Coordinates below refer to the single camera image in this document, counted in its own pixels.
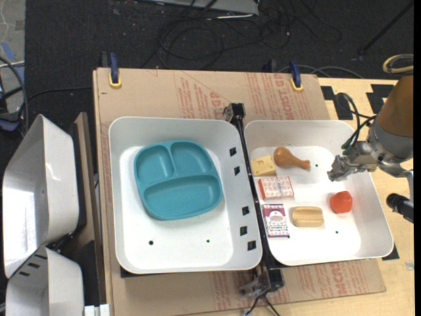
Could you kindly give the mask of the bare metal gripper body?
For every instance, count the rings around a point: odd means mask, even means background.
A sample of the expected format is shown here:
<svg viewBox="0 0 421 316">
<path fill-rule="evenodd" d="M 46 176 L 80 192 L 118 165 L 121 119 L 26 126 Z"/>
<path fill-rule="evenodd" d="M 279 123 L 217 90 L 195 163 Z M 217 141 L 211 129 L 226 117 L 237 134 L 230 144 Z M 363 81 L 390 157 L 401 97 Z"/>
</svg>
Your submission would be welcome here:
<svg viewBox="0 0 421 316">
<path fill-rule="evenodd" d="M 347 174 L 357 172 L 373 172 L 377 169 L 377 160 L 371 155 L 371 147 L 367 142 L 357 142 L 343 152 L 343 169 Z"/>
</svg>

